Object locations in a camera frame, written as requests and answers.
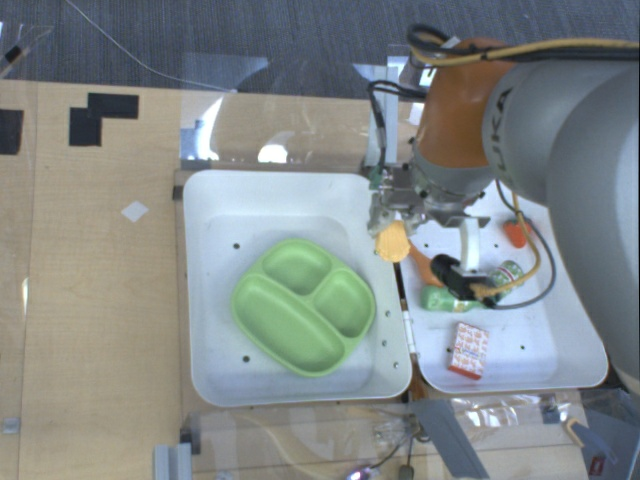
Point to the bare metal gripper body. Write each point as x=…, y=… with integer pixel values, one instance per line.
x=406, y=195

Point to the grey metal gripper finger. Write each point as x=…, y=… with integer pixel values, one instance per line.
x=380, y=220
x=413, y=224

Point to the yellow biscuit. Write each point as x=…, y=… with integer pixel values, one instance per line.
x=392, y=245

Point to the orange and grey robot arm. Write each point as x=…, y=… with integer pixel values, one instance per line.
x=575, y=168

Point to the orange carrot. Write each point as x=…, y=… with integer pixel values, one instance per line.
x=425, y=268

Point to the green bottle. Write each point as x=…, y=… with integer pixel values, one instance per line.
x=437, y=299

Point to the red orange toy vegetable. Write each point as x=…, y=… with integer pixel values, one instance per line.
x=517, y=235

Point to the thin black and white rod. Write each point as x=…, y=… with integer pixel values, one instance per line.
x=408, y=330

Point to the green red white can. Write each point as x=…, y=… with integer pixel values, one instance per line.
x=509, y=273

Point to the green divided plate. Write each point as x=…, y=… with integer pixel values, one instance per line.
x=295, y=318

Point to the orange and white carton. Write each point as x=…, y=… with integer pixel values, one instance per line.
x=469, y=350

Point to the white plastic tray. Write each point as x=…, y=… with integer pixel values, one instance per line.
x=525, y=328
x=215, y=358

